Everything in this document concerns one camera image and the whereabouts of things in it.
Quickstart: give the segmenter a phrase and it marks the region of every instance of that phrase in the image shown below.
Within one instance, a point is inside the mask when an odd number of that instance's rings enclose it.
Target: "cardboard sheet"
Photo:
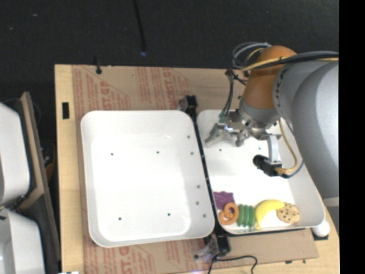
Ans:
[[[80,187],[82,197],[83,244],[86,274],[165,274],[208,269],[210,262],[195,261],[194,252],[204,246],[203,239],[169,241],[102,248],[88,234],[87,207],[83,184],[83,157],[80,149],[80,120],[92,110],[168,110],[176,109],[185,95],[195,95],[197,112],[223,108],[229,82],[222,70],[162,67],[74,66],[75,117],[78,134]],[[232,108],[244,87],[236,83]],[[227,257],[253,255],[259,264],[318,257],[309,229],[247,235],[230,238]],[[242,259],[216,263],[213,268],[253,264]]]

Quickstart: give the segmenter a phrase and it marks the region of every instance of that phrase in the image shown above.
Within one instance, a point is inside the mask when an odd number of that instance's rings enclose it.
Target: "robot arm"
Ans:
[[[289,122],[302,159],[339,232],[338,61],[327,60],[337,56],[332,52],[297,55],[282,46],[264,48],[253,65],[243,68],[251,73],[239,108],[221,117],[206,143],[227,132],[237,135],[237,146],[251,136],[267,140],[269,157],[258,155],[254,163],[270,176],[285,177],[288,170],[273,161],[275,137],[281,135],[270,135],[266,130],[281,118]]]

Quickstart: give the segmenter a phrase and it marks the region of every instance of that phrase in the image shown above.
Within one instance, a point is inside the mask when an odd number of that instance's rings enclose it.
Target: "white tray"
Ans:
[[[204,237],[214,214],[191,118],[92,111],[81,122],[90,235],[104,247]]]
[[[253,164],[253,158],[258,155],[269,156],[267,141],[254,138],[246,139],[241,147],[236,147],[235,138],[227,135],[222,141],[207,147],[204,140],[209,136],[213,125],[218,121],[219,110],[205,110],[198,116],[197,122],[204,146],[205,160],[212,191],[232,192],[235,203],[256,206],[267,199],[279,199],[295,204],[301,214],[299,222],[287,225],[271,211],[263,219],[261,230],[238,227],[237,223],[222,225],[234,234],[240,235],[252,232],[281,231],[294,228],[315,227],[325,219],[325,211],[321,197],[305,166],[292,178],[269,177]],[[269,130],[272,134],[281,134],[280,128],[274,126]],[[302,161],[295,140],[289,129],[287,138],[292,144],[299,163]],[[278,141],[279,154],[284,167],[291,167],[293,157],[287,149],[283,137]]]

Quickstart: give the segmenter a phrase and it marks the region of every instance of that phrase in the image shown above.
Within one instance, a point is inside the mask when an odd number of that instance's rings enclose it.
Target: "black cable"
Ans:
[[[224,113],[225,116],[228,116],[230,105],[232,104],[232,99],[233,99],[233,79],[231,76],[228,76],[228,79],[229,79],[229,96],[226,103],[226,111]]]
[[[238,82],[242,83],[243,85],[246,85],[247,84],[247,79],[241,79],[238,77],[238,74],[235,74],[232,70],[232,68],[228,68],[227,70],[228,74],[230,74],[234,80],[237,80]]]
[[[136,16],[137,16],[137,23],[138,23],[138,28],[139,28],[139,33],[141,36],[141,55],[143,57],[146,56],[146,52],[147,52],[147,45],[146,45],[146,41],[144,38],[144,31],[143,31],[143,25],[142,25],[142,19],[141,19],[141,15],[139,13],[139,8],[138,8],[138,3],[137,0],[133,0],[133,6],[135,8],[135,12],[136,12]]]
[[[257,258],[254,256],[250,256],[250,255],[246,255],[246,256],[241,256],[241,257],[236,257],[236,258],[228,258],[228,259],[218,259],[218,256],[221,255],[221,253],[216,254],[213,258],[212,258],[212,263],[210,264],[209,270],[207,274],[210,274],[210,272],[212,271],[213,268],[213,263],[214,262],[229,262],[229,261],[236,261],[236,260],[241,260],[241,259],[245,259],[245,258],[252,258],[255,260],[255,263],[252,265],[251,267],[251,274],[253,274],[253,269],[256,267],[257,265]]]

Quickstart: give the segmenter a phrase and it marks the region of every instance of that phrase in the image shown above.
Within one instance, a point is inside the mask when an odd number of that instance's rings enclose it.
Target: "wooden table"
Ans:
[[[84,273],[83,234],[78,170],[78,148],[72,65],[55,66],[56,126],[58,146],[58,174],[60,197],[60,243],[62,271]],[[63,103],[68,103],[69,115],[63,113]],[[328,240],[316,241],[317,259],[293,261],[290,264],[259,264],[254,273],[339,273],[339,237],[330,217],[331,234]],[[228,270],[217,269],[213,273],[250,273],[250,267]]]

